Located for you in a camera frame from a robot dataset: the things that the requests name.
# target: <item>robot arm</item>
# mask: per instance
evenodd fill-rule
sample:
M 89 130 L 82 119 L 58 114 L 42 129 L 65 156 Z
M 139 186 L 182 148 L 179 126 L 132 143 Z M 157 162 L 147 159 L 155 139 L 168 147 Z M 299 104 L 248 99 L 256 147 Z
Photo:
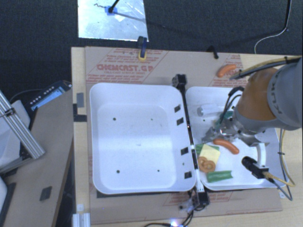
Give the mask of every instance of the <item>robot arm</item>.
M 216 138 L 229 141 L 240 138 L 250 146 L 258 142 L 255 135 L 268 128 L 302 128 L 302 58 L 291 60 L 279 70 L 269 67 L 257 70 L 248 80 L 232 117 L 223 117 L 219 125 L 211 127 L 202 143 Z
M 233 120 L 252 132 L 302 128 L 302 58 L 279 70 L 269 68 L 253 74 Z

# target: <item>cardboard sheet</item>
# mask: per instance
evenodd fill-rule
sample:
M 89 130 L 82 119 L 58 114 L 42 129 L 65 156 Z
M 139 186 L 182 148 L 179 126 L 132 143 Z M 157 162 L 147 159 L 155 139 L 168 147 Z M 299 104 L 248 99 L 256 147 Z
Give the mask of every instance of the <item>cardboard sheet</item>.
M 242 69 L 239 54 L 219 53 L 215 59 L 207 52 L 177 52 L 147 50 L 146 61 L 138 61 L 137 49 L 86 47 L 86 95 L 98 82 L 170 85 L 176 74 L 187 75 L 187 86 L 234 87 L 244 86 L 245 79 L 229 81 L 230 71 L 222 78 L 216 76 L 224 65 L 236 64 Z M 91 223 L 117 223 L 168 218 L 184 218 L 187 213 L 179 205 L 188 200 L 187 192 L 103 195 L 92 182 L 92 151 L 89 97 L 88 149 L 89 192 Z M 276 189 L 227 191 L 209 193 L 210 205 L 195 216 L 214 216 L 244 213 L 281 211 L 282 206 Z

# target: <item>black bracket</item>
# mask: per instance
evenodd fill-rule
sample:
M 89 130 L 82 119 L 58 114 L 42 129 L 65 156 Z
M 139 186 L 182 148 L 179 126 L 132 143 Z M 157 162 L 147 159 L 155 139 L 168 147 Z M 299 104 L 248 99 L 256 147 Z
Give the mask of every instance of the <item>black bracket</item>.
M 219 59 L 217 50 L 215 49 L 215 47 L 213 45 L 209 46 L 208 49 L 206 50 L 206 52 L 212 52 L 212 53 L 214 53 L 214 58 L 215 59 Z
M 188 151 L 188 147 L 186 147 L 186 148 L 183 148 L 182 150 L 181 150 L 181 155 L 185 155 L 185 154 L 187 154 L 189 151 Z
M 190 178 L 190 177 L 192 177 L 192 176 L 193 176 L 193 175 L 192 175 L 191 171 L 185 172 L 185 173 L 184 173 L 184 179 Z
M 189 115 L 188 115 L 188 109 L 187 109 L 187 102 L 186 102 L 186 97 L 185 97 L 185 85 L 187 84 L 187 78 L 185 74 L 177 74 L 171 81 L 171 84 L 173 87 L 178 89 L 182 95 L 183 99 L 183 106 L 184 106 L 184 112 L 185 112 L 185 117 L 186 117 L 186 124 L 187 124 L 187 129 L 188 129 L 188 135 L 189 135 L 189 141 L 190 144 L 194 144 L 193 136 L 191 133 L 191 128 L 190 128 L 190 122 L 189 122 Z M 179 125 L 182 119 L 179 119 L 177 121 L 177 125 Z
M 40 195 L 40 201 L 49 199 L 52 192 L 52 186 L 46 187 L 42 189 L 41 195 Z
M 87 122 L 87 115 L 78 114 L 77 104 L 73 104 L 72 106 L 73 106 L 74 122 Z

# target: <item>white cable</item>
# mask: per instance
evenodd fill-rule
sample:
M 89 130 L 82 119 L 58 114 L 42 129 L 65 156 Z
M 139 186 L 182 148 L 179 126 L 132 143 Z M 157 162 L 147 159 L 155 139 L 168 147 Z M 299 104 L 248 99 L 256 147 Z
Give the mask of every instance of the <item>white cable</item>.
M 287 30 L 287 27 L 285 27 L 285 28 L 284 28 L 279 34 L 277 34 L 277 35 L 271 35 L 271 36 L 265 37 L 265 38 L 263 38 L 263 39 L 260 39 L 260 40 L 255 44 L 255 48 L 254 48 L 255 54 L 257 54 L 256 47 L 257 47 L 257 45 L 258 45 L 262 40 L 266 40 L 266 39 L 269 39 L 269 38 L 273 38 L 273 37 L 280 36 L 280 35 L 283 34 L 286 30 Z
M 290 3 L 289 3 L 289 10 L 288 10 L 288 14 L 287 14 L 287 20 L 286 20 L 286 25 L 285 25 L 285 28 L 277 35 L 271 35 L 271 36 L 268 36 L 268 37 L 265 37 L 263 39 L 260 39 L 256 44 L 255 44 L 255 47 L 254 47 L 254 51 L 255 51 L 255 54 L 257 54 L 257 51 L 256 51 L 256 48 L 257 48 L 257 45 L 263 41 L 263 40 L 266 40 L 266 39 L 269 39 L 269 38 L 273 38 L 273 37 L 277 37 L 277 36 L 280 36 L 281 34 L 283 34 L 288 28 L 288 21 L 289 21 L 289 14 L 290 14 L 290 10 L 291 10 L 291 7 L 292 7 L 292 1 L 293 0 L 290 0 Z

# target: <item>yellow wire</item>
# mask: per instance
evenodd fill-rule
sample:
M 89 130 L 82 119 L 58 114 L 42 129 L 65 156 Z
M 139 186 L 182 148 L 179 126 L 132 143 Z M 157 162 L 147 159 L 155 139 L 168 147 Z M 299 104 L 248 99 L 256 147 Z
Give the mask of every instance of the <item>yellow wire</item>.
M 282 133 L 282 139 L 281 139 L 281 141 L 282 141 L 282 142 L 281 142 L 281 152 L 283 152 L 283 138 L 284 138 L 284 134 L 285 134 L 285 130 L 284 130 L 283 133 Z M 293 184 L 293 186 L 295 186 L 295 183 L 294 183 L 294 181 L 292 180 L 292 178 L 291 178 L 291 176 L 290 176 L 290 174 L 289 174 L 289 172 L 288 172 L 288 170 L 287 170 L 287 168 L 286 168 L 284 156 L 282 156 L 282 164 L 283 164 L 284 171 L 285 171 L 286 175 L 288 176 L 289 181 Z
M 281 138 L 281 152 L 283 152 L 283 138 L 284 138 L 284 133 L 285 133 L 285 131 L 283 131 L 283 133 L 282 133 L 282 138 Z M 287 168 L 286 168 L 285 159 L 284 159 L 283 156 L 282 156 L 282 164 L 283 164 L 284 171 L 285 171 L 286 175 L 288 176 L 288 179 L 289 179 L 289 181 L 290 181 L 291 183 L 288 183 L 288 182 L 286 182 L 286 181 L 284 181 L 284 180 L 282 180 L 282 179 L 280 179 L 280 178 L 278 178 L 278 177 L 272 175 L 272 174 L 269 173 L 269 172 L 264 172 L 263 175 L 264 175 L 267 179 L 268 179 L 268 178 L 276 179 L 276 180 L 278 180 L 278 181 L 280 181 L 280 182 L 282 182 L 282 183 L 284 183 L 284 184 L 286 184 L 286 185 L 288 185 L 288 186 L 290 186 L 290 187 L 295 187 L 295 183 L 294 183 L 294 181 L 292 180 L 292 178 L 291 178 L 291 176 L 290 176 L 290 174 L 289 174 L 289 172 L 288 172 L 288 170 L 287 170 Z

